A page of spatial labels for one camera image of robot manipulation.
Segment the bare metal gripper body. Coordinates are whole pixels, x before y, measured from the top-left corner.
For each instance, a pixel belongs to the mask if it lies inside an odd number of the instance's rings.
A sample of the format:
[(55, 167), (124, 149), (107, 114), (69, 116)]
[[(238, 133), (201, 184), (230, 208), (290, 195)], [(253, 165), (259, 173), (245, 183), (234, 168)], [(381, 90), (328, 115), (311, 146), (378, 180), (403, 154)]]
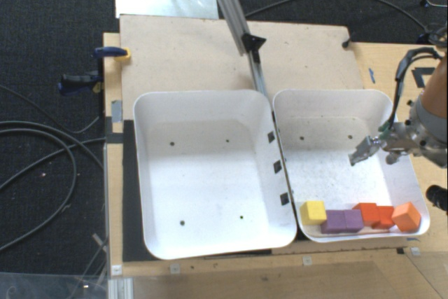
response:
[(379, 127), (381, 149), (388, 152), (386, 163), (395, 164), (405, 155), (424, 157), (442, 169), (447, 168), (447, 126), (424, 127), (421, 123), (405, 121)]

